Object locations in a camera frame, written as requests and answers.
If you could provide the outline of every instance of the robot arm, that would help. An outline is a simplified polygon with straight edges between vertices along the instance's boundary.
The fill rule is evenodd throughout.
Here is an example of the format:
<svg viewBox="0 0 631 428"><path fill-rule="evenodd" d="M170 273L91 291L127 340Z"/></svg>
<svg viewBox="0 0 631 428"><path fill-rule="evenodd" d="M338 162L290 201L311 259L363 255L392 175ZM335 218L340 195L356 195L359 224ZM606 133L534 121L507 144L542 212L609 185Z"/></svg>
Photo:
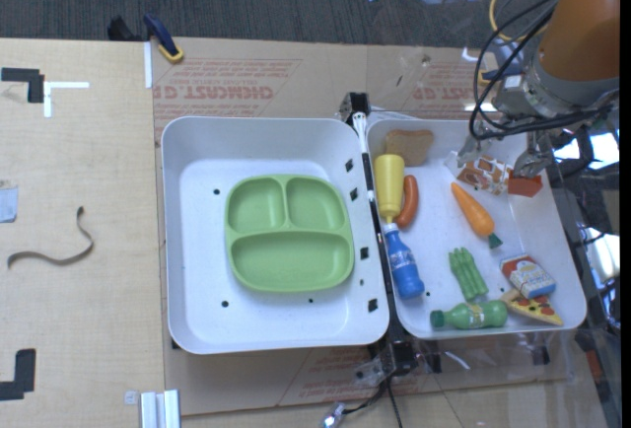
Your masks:
<svg viewBox="0 0 631 428"><path fill-rule="evenodd" d="M540 133L578 128L618 108L619 53L620 0L558 0L527 69L501 81L492 103L502 120L476 122L475 111L458 161L479 157L489 139L527 132L514 175L534 177L553 162L537 150Z"/></svg>

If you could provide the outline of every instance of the blue clamp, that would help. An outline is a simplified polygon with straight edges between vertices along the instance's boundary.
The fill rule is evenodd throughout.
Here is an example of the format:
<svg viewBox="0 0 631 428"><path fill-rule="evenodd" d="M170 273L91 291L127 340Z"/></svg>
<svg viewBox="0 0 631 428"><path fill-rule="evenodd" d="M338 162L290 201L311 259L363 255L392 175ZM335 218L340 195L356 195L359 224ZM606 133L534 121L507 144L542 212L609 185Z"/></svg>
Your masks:
<svg viewBox="0 0 631 428"><path fill-rule="evenodd" d="M160 45L158 49L169 60L170 63L179 63L184 57L184 52L180 47L175 44L171 34L167 31L167 28L163 23L156 18L153 14L145 14L143 21L149 29L149 35L156 36Z"/></svg>

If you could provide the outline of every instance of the green divided plate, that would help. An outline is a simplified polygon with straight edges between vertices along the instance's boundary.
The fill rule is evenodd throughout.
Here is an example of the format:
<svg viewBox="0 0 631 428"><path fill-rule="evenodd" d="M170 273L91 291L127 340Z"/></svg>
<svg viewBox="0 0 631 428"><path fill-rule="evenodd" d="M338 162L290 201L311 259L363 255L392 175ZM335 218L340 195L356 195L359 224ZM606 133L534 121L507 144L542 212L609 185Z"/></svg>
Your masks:
<svg viewBox="0 0 631 428"><path fill-rule="evenodd" d="M226 245L247 287L270 292L331 288L353 270L344 201L328 181L274 175L240 181L228 195Z"/></svg>

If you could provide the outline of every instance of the red toy food package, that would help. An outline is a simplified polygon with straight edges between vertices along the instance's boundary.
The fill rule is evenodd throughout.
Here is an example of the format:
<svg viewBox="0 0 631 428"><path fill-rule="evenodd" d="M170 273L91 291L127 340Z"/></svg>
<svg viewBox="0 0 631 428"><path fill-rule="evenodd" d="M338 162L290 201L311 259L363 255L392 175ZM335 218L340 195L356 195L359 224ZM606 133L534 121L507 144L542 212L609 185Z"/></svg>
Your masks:
<svg viewBox="0 0 631 428"><path fill-rule="evenodd" d="M527 254L502 260L500 268L526 298L546 295L556 288L550 274Z"/></svg>

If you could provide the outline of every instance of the white tray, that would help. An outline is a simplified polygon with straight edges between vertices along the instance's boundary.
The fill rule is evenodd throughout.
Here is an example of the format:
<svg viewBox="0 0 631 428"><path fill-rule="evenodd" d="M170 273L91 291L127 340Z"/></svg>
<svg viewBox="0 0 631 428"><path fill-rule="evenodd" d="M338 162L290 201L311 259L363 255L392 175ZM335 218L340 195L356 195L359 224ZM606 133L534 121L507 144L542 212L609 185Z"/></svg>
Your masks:
<svg viewBox="0 0 631 428"><path fill-rule="evenodd" d="M410 226L401 232L401 239L412 249L418 263L426 295L411 301L395 298L396 311L403 326L423 339L446 339L480 334L526 331L550 331L575 328L587 313L585 295L573 258L565 240L552 190L545 174L543 189L533 198L507 195L494 196L480 190L476 199L485 206L496 224L496 234L504 242L491 250L487 241L476 236L454 199L450 183L455 180L443 161L450 151L458 150L467 134L467 121L423 119L378 119L368 128L368 145L372 158L385 149L386 134L393 129L428 129L434 132L426 161L420 167L406 168L416 176L420 204ZM492 144L488 154L512 165L526 147L526 136L506 137ZM472 186L463 185L466 189ZM550 303L564 322L563 326L545 324L523 316L511 315L505 326L477 330L432 329L430 313L449 310L464 302L456 278L449 267L448 254L455 248L467 248L485 279L488 300L499 299L512 288L499 268L501 259L528 253L554 278L557 287Z"/></svg>
<svg viewBox="0 0 631 428"><path fill-rule="evenodd" d="M182 349L216 354L364 345L386 332L386 290L351 127L335 119L188 116L167 126L162 154L168 320ZM240 180L269 174L323 178L341 192L355 264L340 285L277 294L236 279L225 246L226 198ZM362 259L363 249L368 257Z"/></svg>

